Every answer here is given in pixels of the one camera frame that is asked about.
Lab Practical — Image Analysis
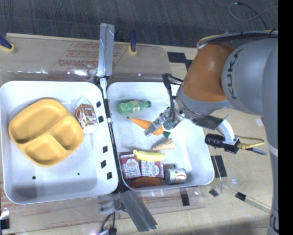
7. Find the brown sausage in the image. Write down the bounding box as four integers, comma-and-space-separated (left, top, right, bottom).
131, 176, 162, 188

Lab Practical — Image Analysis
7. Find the orange carrot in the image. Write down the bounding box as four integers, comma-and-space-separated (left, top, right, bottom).
130, 117, 171, 139

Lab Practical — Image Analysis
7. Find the white and brown carton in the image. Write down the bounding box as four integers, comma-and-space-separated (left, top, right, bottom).
74, 96, 99, 134

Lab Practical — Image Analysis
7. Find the beige pizza slice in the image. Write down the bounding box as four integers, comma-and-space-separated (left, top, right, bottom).
151, 138, 176, 152

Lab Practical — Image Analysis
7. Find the black cylinder on white bracket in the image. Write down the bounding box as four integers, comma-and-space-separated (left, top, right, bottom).
204, 118, 241, 154

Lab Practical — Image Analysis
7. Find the red and white packet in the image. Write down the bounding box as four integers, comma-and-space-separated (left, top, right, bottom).
140, 160, 165, 179
119, 153, 143, 180

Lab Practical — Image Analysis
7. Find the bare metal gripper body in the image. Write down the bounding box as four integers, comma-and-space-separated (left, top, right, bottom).
152, 98, 187, 130

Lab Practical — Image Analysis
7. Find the yellow divided plate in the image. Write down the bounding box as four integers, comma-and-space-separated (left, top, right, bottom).
8, 97, 85, 168

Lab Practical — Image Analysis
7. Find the brown cardboard board red print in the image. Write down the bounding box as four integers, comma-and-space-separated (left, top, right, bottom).
0, 32, 206, 235

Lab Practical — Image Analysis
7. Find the small silver can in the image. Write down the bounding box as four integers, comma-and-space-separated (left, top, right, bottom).
164, 167, 188, 185

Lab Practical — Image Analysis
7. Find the yellow banana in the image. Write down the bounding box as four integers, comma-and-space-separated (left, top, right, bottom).
132, 149, 168, 163

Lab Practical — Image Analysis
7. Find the green plastic bottle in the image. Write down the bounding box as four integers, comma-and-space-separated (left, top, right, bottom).
117, 100, 152, 116

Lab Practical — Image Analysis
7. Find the white plastic tray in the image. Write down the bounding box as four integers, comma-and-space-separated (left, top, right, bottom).
0, 80, 120, 205
106, 81, 215, 192

